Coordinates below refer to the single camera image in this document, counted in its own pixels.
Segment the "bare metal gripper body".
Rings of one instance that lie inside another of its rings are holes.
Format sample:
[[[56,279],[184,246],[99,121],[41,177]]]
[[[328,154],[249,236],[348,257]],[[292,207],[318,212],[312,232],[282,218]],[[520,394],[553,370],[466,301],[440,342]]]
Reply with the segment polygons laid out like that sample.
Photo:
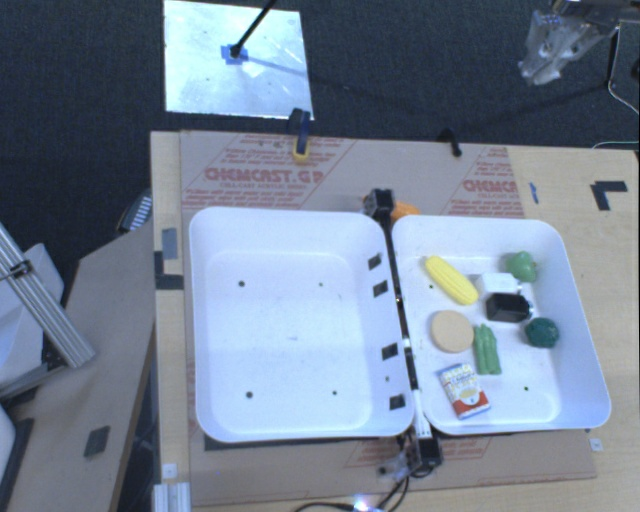
[[[639,24],[639,2],[628,0],[555,0],[551,10],[560,16],[580,18],[587,23],[611,28],[620,23]]]

